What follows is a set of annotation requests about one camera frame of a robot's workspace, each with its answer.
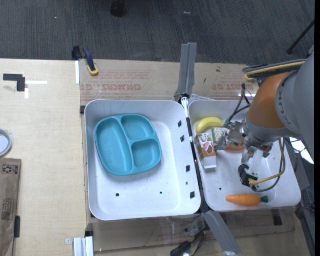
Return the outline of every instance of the white plastic tray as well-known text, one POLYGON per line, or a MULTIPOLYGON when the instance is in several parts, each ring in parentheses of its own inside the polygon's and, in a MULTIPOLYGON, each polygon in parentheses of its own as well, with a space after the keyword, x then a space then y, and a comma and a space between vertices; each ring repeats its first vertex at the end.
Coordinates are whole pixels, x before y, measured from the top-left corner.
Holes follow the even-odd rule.
POLYGON ((181 216, 199 210, 199 185, 180 104, 170 100, 94 100, 86 106, 84 116, 89 207, 96 218, 113 221, 181 216), (162 150, 161 161, 153 169, 130 176, 115 176, 104 169, 94 130, 100 120, 122 114, 141 114, 153 124, 162 150))
MULTIPOLYGON (((198 122, 206 117, 218 117, 223 122, 234 112, 238 101, 220 100, 197 100, 189 105, 190 120, 192 130, 196 136, 198 122)), ((239 113, 233 121, 241 122, 246 117, 247 111, 239 113)), ((229 152, 218 150, 217 167, 215 170, 206 171, 199 164, 201 179, 203 183, 204 197, 210 208, 217 212, 231 212, 243 210, 256 210, 266 208, 281 208, 296 206, 301 200, 301 191, 294 173, 289 154, 285 150, 286 168, 278 184, 268 192, 258 194, 268 196, 269 203, 260 203, 257 206, 241 206, 233 202, 226 201, 226 196, 237 194, 250 194, 253 191, 241 184, 238 174, 238 167, 241 164, 242 152, 229 152)), ((258 176, 260 179, 273 176, 279 172, 281 153, 278 142, 274 146, 267 158, 262 159, 258 176)), ((263 182, 259 189, 266 189, 275 183, 276 179, 263 182)))

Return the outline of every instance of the yellow cable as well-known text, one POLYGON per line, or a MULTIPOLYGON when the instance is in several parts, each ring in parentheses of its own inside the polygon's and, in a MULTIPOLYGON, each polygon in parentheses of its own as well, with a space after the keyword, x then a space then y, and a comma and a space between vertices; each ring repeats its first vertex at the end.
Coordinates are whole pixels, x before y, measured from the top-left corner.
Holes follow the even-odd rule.
POLYGON ((288 63, 288 64, 283 64, 283 65, 278 65, 278 66, 271 66, 271 67, 266 67, 258 70, 253 70, 244 73, 244 79, 246 81, 252 81, 254 78, 249 78, 248 76, 250 75, 255 75, 255 74, 260 74, 263 72, 268 72, 268 71, 274 71, 278 69, 285 69, 285 68, 292 68, 292 67, 297 67, 297 66, 302 66, 305 63, 305 61, 299 61, 299 62, 294 62, 294 63, 288 63))
POLYGON ((261 180, 253 180, 252 178, 250 178, 249 179, 249 185, 250 186, 258 185, 258 184, 260 184, 262 182, 266 182, 266 181, 272 180, 272 179, 277 178, 277 177, 281 176, 282 174, 284 174, 284 172, 286 170, 286 159, 285 159, 284 150, 282 148, 281 139, 279 139, 279 146, 280 146, 280 152, 281 152, 281 158, 282 158, 282 170, 281 170, 281 172, 279 172, 276 175, 273 175, 271 177, 264 178, 264 179, 261 179, 261 180))

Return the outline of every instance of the toy food carton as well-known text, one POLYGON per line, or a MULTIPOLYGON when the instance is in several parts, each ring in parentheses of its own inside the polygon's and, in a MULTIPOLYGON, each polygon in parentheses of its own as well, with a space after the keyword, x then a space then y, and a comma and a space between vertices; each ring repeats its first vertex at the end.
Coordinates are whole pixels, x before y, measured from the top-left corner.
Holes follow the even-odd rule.
POLYGON ((194 140, 201 164, 205 169, 217 167, 217 156, 210 133, 197 134, 194 140))

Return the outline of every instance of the gray floor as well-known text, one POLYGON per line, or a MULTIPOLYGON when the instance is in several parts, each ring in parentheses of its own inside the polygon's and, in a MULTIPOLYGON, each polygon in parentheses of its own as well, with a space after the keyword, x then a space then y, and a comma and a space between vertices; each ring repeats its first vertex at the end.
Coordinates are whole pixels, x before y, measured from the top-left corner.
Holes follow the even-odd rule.
POLYGON ((315 43, 315 0, 0 0, 0 58, 71 60, 73 46, 95 59, 179 62, 198 44, 197 62, 272 64, 303 59, 315 43))

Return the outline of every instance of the qr code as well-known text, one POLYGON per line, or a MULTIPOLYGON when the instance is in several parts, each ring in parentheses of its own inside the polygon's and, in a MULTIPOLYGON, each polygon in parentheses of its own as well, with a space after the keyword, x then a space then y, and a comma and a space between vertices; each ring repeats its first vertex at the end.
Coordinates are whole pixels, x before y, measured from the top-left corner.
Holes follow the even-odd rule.
POLYGON ((10 211, 2 211, 1 212, 1 220, 3 221, 10 221, 11 212, 10 211))

